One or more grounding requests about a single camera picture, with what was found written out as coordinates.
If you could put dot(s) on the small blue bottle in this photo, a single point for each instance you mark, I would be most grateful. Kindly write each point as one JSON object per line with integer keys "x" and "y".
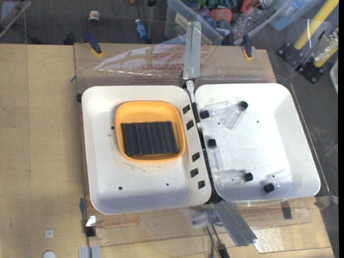
{"x": 141, "y": 30}

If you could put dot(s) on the black ribbed insert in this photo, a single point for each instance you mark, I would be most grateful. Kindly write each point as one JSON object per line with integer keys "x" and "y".
{"x": 149, "y": 138}

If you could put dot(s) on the orange bowl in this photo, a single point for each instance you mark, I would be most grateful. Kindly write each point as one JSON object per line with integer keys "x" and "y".
{"x": 150, "y": 111}

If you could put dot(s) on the clear plastic bottle black cap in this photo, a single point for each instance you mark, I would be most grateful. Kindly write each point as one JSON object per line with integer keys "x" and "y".
{"x": 233, "y": 117}
{"x": 231, "y": 179}
{"x": 279, "y": 181}
{"x": 215, "y": 154}
{"x": 215, "y": 109}

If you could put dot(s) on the white plastic tray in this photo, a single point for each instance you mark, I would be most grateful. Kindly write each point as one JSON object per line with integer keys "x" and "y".
{"x": 268, "y": 144}
{"x": 107, "y": 149}

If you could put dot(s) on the small white and red can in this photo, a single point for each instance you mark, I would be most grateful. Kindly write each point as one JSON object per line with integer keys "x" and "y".
{"x": 94, "y": 15}

